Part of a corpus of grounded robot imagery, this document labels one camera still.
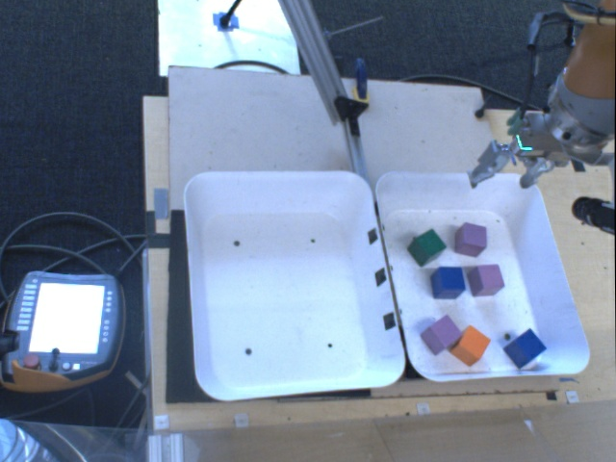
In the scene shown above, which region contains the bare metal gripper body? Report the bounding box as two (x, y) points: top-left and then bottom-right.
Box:
(515, 111), (613, 167)

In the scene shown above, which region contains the purple cube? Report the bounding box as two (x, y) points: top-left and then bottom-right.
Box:
(420, 314), (464, 357)
(466, 263), (506, 298)
(454, 221), (489, 259)

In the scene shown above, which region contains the white plastic tray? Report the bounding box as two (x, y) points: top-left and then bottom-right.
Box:
(183, 169), (407, 402)
(374, 170), (592, 383)

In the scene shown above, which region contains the green cube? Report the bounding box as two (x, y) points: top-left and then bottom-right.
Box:
(406, 228), (448, 268)

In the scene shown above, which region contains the blue cube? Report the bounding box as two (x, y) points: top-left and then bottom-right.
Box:
(429, 266), (467, 300)
(502, 327), (549, 371)

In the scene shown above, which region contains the orange cube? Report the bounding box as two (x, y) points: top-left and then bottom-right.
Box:
(449, 324), (493, 368)

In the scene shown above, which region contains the black cylinder on white bracket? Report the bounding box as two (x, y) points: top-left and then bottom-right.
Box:
(571, 195), (616, 236)

